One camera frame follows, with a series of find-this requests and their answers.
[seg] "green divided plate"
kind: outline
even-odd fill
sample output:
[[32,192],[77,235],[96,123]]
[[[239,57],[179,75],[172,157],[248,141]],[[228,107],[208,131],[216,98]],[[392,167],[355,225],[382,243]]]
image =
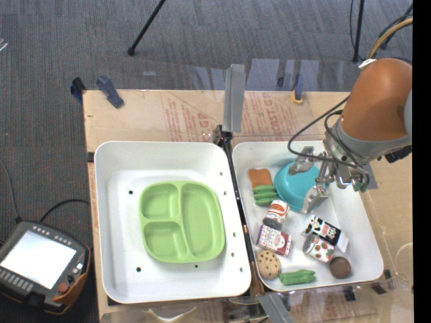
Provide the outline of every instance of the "green divided plate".
[[156,260],[202,262],[224,248],[218,198],[202,183],[179,180],[149,185],[141,193],[139,218],[143,245]]

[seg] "black cord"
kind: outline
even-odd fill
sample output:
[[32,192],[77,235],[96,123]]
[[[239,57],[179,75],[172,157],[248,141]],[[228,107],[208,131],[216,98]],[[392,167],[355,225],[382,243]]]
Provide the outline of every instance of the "black cord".
[[22,219],[20,217],[20,214],[18,213],[18,208],[16,206],[15,195],[13,193],[13,186],[12,186],[11,176],[9,175],[9,171],[7,171],[6,165],[1,160],[0,160],[0,164],[1,164],[1,166],[3,166],[3,169],[5,169],[7,182],[9,183],[9,191],[10,191],[11,200],[12,200],[12,208],[15,211],[15,222],[19,223],[19,222],[22,221]]
[[83,203],[87,203],[88,205],[90,204],[88,201],[86,200],[82,200],[82,199],[67,199],[67,200],[63,200],[60,201],[59,203],[55,204],[54,206],[52,206],[40,219],[39,222],[43,222],[45,220],[45,218],[48,216],[49,213],[51,213],[52,211],[54,211],[56,208],[60,207],[61,205],[64,205],[65,203],[69,203],[69,202],[83,202]]
[[381,36],[383,36],[385,34],[385,32],[387,30],[389,30],[390,28],[392,28],[395,24],[398,24],[400,22],[402,22],[403,20],[405,20],[407,17],[411,17],[413,14],[409,13],[409,14],[403,14],[401,17],[398,17],[396,20],[394,20],[392,23],[390,23],[386,28],[384,28],[380,34],[378,34],[378,38],[380,38]]
[[[383,49],[383,47],[382,47],[382,45],[384,45],[385,44],[385,42],[387,43],[394,35],[395,35],[395,33],[396,32],[398,32],[398,31],[400,31],[400,30],[402,30],[402,29],[404,29],[405,27],[407,27],[407,26],[409,26],[409,24],[405,24],[405,25],[402,25],[400,28],[398,28],[397,30],[395,30],[389,37],[387,37],[383,42],[382,42],[382,44],[380,45],[380,47],[379,48],[381,48],[381,49]],[[376,55],[377,55],[377,48],[376,48],[376,50],[375,50],[375,52],[374,52],[374,54],[368,54],[368,56],[370,56],[371,58],[373,58],[373,59],[375,59],[376,58]]]
[[[7,182],[9,184],[9,191],[11,194],[11,200],[12,200],[12,207],[13,210],[15,211],[15,222],[18,224],[22,221],[22,218],[20,217],[20,214],[18,213],[18,208],[15,202],[15,195],[13,193],[13,185],[12,185],[12,180],[11,180],[11,176],[9,175],[9,171],[6,168],[6,165],[1,161],[0,159],[0,164],[1,166],[3,166],[3,169],[5,170],[6,173],[6,178],[7,178]],[[39,222],[43,222],[44,219],[48,216],[49,213],[51,213],[52,211],[54,211],[56,208],[58,208],[61,205],[64,205],[65,203],[69,203],[69,202],[83,202],[86,204],[90,204],[87,200],[82,200],[82,199],[67,199],[67,200],[63,200],[60,201],[59,203],[57,203],[56,205],[52,206],[40,219]],[[0,245],[3,245],[5,243],[4,240],[0,239]]]
[[340,138],[332,132],[331,127],[329,127],[329,125],[328,125],[328,120],[331,116],[340,115],[342,112],[343,112],[343,110],[338,110],[338,111],[335,111],[335,112],[328,114],[328,116],[325,119],[325,129],[328,132],[328,134],[343,149],[343,151],[350,157],[350,159],[355,163],[356,166],[351,165],[351,167],[355,168],[360,173],[361,181],[362,181],[363,176],[365,176],[366,182],[369,183],[370,182],[370,176],[368,175],[368,172],[366,170],[364,170],[364,168],[361,166],[361,164],[359,164],[358,160],[356,160],[356,158],[354,157],[353,153],[343,144],[343,142],[340,140]]
[[332,107],[328,111],[326,111],[323,114],[321,114],[318,118],[316,118],[315,120],[313,120],[310,123],[308,123],[304,128],[302,128],[301,130],[299,130],[296,134],[294,134],[292,136],[292,138],[288,142],[288,150],[291,153],[296,154],[296,155],[301,155],[302,157],[313,158],[313,159],[321,160],[322,162],[325,162],[325,161],[327,162],[328,161],[328,162],[332,162],[332,163],[337,163],[339,165],[350,166],[351,168],[357,169],[359,172],[362,173],[362,171],[364,171],[364,170],[360,166],[358,166],[356,164],[347,163],[346,161],[344,162],[344,161],[341,161],[339,159],[332,158],[332,157],[323,157],[323,156],[320,156],[320,155],[314,155],[314,154],[307,154],[307,153],[297,152],[297,151],[294,151],[292,149],[292,142],[294,141],[294,139],[296,139],[298,137],[298,135],[300,135],[306,129],[310,128],[312,125],[314,125],[315,123],[317,123],[319,120],[321,120],[322,118],[324,118],[326,115],[330,114],[336,108],[338,108],[339,106],[341,106],[342,104],[344,104],[345,102],[347,102],[347,100],[349,99],[349,96],[350,95],[348,95],[340,103],[338,103],[337,105],[335,105],[334,107]]

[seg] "toy food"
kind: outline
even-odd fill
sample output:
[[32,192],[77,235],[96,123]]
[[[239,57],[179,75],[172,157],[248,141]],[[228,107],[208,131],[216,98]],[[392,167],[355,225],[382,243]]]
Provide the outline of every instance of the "toy food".
[[349,244],[349,239],[338,227],[331,225],[316,215],[311,215],[305,230],[301,232],[301,235],[304,237],[310,234],[318,235],[328,243],[337,246],[342,252],[346,251]]
[[267,216],[263,218],[263,223],[266,226],[278,229],[281,231],[283,222],[288,216],[289,205],[282,200],[274,200],[269,206]]
[[329,262],[329,271],[337,279],[344,279],[352,271],[350,262],[346,257],[336,256]]
[[274,279],[280,274],[280,260],[272,251],[259,251],[256,255],[256,263],[262,277]]
[[283,285],[295,285],[297,283],[310,283],[316,279],[314,271],[309,271],[307,269],[300,269],[296,272],[280,273],[278,279],[283,283]]
[[248,178],[251,182],[251,189],[256,205],[267,206],[277,198],[277,193],[268,169],[250,169],[248,171]]
[[277,255],[283,257],[288,256],[291,243],[291,235],[263,224],[259,229],[259,234],[256,241],[256,245],[260,248],[274,251]]
[[311,257],[316,258],[324,263],[328,262],[333,253],[335,246],[326,242],[315,234],[310,234],[302,246],[302,251]]

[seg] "tripod leg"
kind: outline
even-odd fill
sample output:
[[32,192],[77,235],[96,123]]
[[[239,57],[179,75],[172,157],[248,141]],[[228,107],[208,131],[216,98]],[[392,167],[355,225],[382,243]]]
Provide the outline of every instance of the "tripod leg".
[[129,54],[130,56],[132,56],[133,54],[135,54],[135,48],[136,48],[136,46],[139,44],[139,41],[141,40],[141,38],[143,37],[143,35],[146,33],[147,29],[150,27],[151,23],[153,22],[153,19],[157,16],[157,13],[160,11],[160,9],[162,8],[162,6],[163,6],[163,4],[164,4],[165,1],[166,0],[160,0],[160,2],[157,5],[156,9],[153,11],[153,13],[151,14],[151,16],[148,19],[147,23],[143,27],[141,33],[136,38],[136,40],[133,43],[133,45],[127,50],[127,54]]
[[361,27],[362,27],[362,15],[364,14],[364,3],[365,0],[361,0],[359,4],[359,17],[358,17],[358,28],[356,29],[356,40],[355,40],[355,53],[353,55],[353,62],[359,61],[359,39],[361,36]]

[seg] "wooden table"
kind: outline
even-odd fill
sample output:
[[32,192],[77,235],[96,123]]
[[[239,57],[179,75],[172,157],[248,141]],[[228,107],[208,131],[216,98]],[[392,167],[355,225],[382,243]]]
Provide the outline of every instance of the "wooden table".
[[[167,303],[109,305],[104,292],[93,155],[100,144],[112,140],[211,142],[213,131],[223,123],[224,92],[138,89],[118,92],[125,101],[118,109],[101,91],[83,93],[99,316],[110,315],[110,322],[116,322],[115,319],[121,322],[121,314],[137,312],[139,317],[148,315],[145,317],[157,322],[155,310],[159,309],[159,315],[168,318],[169,314],[178,314],[181,307],[169,308]],[[291,95],[291,92],[245,92],[242,132],[235,133],[233,146],[244,141],[288,141],[348,93],[304,92],[301,104],[293,103]],[[320,121],[298,140],[323,139],[323,133],[323,121]],[[413,322],[412,155],[393,164],[385,159],[374,161],[371,168],[377,188],[361,195],[385,270],[392,278],[382,275],[377,283],[358,284],[354,288],[354,301],[346,300],[346,295],[340,295],[340,289],[331,287],[291,295],[291,315],[295,321],[345,322],[343,317],[354,317],[348,322]],[[188,312],[187,319],[182,316],[176,322],[182,319],[184,322],[223,322],[222,311],[226,307],[221,301],[196,305],[197,310]]]

